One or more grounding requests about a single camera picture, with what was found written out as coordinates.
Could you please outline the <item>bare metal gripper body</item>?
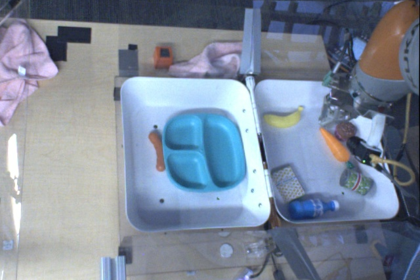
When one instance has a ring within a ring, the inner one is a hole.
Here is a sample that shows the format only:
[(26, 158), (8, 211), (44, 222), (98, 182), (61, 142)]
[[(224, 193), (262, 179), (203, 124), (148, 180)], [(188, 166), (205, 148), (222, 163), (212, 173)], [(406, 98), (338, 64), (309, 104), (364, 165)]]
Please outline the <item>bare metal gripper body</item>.
[(372, 119), (378, 113), (390, 115), (392, 102), (380, 100), (348, 73), (328, 73), (322, 82), (330, 92), (324, 96), (319, 124), (332, 125), (358, 116)]

